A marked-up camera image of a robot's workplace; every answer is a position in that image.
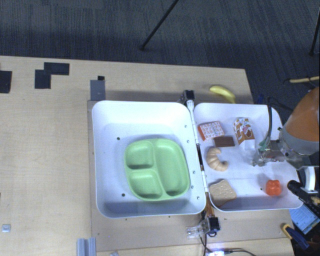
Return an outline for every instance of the gray carpet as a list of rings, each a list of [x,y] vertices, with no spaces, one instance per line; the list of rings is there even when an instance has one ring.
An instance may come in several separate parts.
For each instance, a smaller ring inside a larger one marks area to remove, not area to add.
[[[0,55],[243,68],[255,102],[291,108],[308,88],[283,81],[319,75],[319,0],[180,0],[140,51],[172,1],[0,0]]]

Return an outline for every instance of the food package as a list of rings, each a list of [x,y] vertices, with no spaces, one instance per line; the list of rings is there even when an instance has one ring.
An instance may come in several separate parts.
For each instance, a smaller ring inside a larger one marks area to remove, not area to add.
[[[198,126],[198,131],[203,141],[224,136],[225,132],[219,121],[207,122]]]
[[[255,139],[255,135],[248,118],[237,118],[233,123],[233,129],[239,145],[241,145],[245,141]]]

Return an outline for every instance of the tripod leg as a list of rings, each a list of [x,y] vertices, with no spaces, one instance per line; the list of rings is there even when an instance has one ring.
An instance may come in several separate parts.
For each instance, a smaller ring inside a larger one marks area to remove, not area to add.
[[[150,41],[150,39],[154,36],[154,34],[157,32],[157,30],[160,28],[160,26],[162,25],[162,23],[166,20],[166,18],[168,17],[168,15],[171,13],[171,11],[173,10],[173,8],[176,6],[176,4],[178,3],[179,0],[174,0],[173,3],[171,4],[171,6],[169,7],[169,9],[165,12],[165,14],[163,15],[163,17],[160,19],[160,21],[158,22],[158,24],[154,27],[154,29],[152,30],[152,32],[149,34],[149,36],[146,38],[146,40],[143,42],[143,44],[139,47],[139,49],[141,51],[143,51],[147,45],[147,43]]]
[[[310,56],[313,56],[314,53],[315,53],[314,51],[315,51],[315,46],[316,46],[318,32],[319,32],[319,22],[320,22],[320,8],[319,8],[319,13],[318,13],[318,21],[317,21],[317,24],[316,24],[316,27],[315,27],[313,42],[312,42],[311,50],[309,52]]]

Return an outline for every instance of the green plate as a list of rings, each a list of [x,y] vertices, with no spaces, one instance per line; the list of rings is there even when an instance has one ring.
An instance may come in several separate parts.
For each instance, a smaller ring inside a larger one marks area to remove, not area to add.
[[[132,193],[144,201],[182,196],[190,177],[181,147],[170,139],[144,139],[125,150],[124,168]]]

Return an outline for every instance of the croissant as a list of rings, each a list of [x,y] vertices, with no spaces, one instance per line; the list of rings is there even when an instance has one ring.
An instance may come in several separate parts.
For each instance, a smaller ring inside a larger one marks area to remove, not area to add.
[[[229,164],[226,161],[221,162],[217,157],[217,154],[221,154],[220,148],[211,147],[206,154],[206,162],[208,166],[216,171],[224,172],[228,169]]]

